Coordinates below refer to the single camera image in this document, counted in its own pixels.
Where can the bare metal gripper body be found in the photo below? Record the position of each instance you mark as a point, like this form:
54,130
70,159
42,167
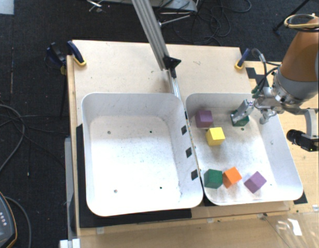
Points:
268,98

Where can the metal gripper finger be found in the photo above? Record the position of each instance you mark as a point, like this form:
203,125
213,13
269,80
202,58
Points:
241,112
266,116

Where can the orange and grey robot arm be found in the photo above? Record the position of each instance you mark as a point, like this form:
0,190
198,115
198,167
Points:
300,61

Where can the green cube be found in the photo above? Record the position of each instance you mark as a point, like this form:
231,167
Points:
242,122
213,179

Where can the yellow cube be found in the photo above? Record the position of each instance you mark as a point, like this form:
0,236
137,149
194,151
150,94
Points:
215,136

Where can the purple cube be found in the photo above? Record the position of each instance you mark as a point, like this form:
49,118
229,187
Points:
203,118
255,182

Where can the white plastic tray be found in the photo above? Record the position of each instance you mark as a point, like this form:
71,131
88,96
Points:
130,154
242,151

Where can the orange cube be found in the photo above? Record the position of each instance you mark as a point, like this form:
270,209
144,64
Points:
231,177

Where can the pale wood board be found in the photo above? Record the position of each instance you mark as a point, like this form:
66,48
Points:
123,68

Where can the black cylinder on white bracket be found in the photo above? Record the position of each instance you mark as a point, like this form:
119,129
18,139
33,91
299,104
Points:
301,138

